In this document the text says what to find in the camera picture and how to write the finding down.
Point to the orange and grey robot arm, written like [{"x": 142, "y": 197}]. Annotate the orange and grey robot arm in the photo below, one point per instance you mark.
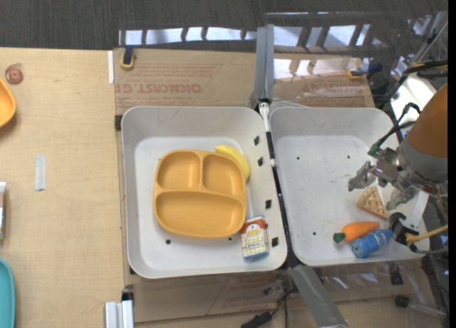
[{"x": 429, "y": 130}]

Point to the blue bottle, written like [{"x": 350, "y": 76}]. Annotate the blue bottle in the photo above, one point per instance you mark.
[{"x": 368, "y": 243}]

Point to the white plastic tray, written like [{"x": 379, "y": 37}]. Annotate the white plastic tray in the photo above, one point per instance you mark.
[
  {"x": 320, "y": 191},
  {"x": 149, "y": 251}
]

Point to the orange divided plate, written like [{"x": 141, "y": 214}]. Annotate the orange divided plate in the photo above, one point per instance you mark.
[{"x": 199, "y": 209}]

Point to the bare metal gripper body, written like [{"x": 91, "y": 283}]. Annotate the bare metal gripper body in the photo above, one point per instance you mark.
[{"x": 392, "y": 168}]

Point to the orange carrot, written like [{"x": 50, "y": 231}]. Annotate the orange carrot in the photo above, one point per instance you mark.
[{"x": 358, "y": 230}]

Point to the white and orange carton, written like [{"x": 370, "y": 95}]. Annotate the white and orange carton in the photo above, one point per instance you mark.
[{"x": 254, "y": 239}]

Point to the teal plate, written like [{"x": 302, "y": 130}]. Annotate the teal plate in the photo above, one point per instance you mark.
[{"x": 5, "y": 294}]

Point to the brown cardboard board, red print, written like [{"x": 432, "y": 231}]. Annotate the brown cardboard board, red print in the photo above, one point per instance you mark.
[{"x": 171, "y": 77}]

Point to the black cylinder on white bracket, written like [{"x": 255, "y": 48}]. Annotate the black cylinder on white bracket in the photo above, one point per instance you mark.
[{"x": 399, "y": 228}]

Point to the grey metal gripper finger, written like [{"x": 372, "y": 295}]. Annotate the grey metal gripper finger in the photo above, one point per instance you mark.
[
  {"x": 399, "y": 196},
  {"x": 360, "y": 178}
]

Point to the black block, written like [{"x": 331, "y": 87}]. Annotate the black block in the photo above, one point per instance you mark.
[{"x": 256, "y": 319}]

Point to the yellow banana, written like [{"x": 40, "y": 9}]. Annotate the yellow banana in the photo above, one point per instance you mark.
[{"x": 239, "y": 159}]

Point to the pizza slice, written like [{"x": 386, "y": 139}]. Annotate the pizza slice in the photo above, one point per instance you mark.
[{"x": 372, "y": 202}]

